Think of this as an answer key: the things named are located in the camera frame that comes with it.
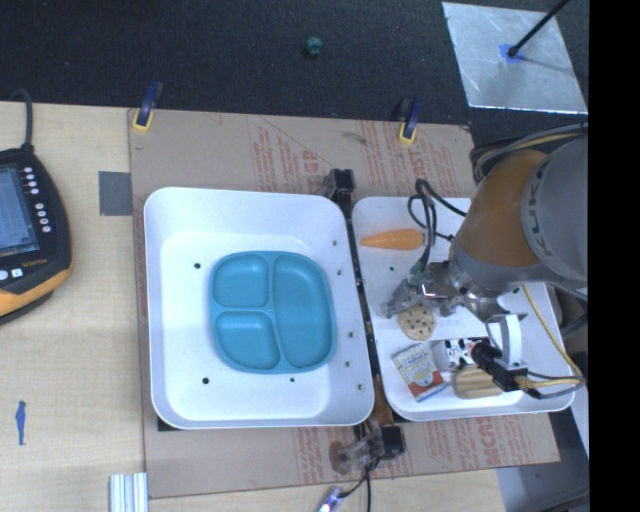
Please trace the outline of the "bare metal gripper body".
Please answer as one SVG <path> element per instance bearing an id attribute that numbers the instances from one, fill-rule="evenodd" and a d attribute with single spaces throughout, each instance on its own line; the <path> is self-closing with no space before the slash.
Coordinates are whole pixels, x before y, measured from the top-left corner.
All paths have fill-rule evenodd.
<path id="1" fill-rule="evenodd" d="M 506 310 L 499 304 L 497 292 L 485 289 L 463 271 L 455 261 L 432 262 L 421 273 L 418 290 L 439 312 L 440 301 L 461 296 L 464 308 L 479 321 L 496 321 Z"/>

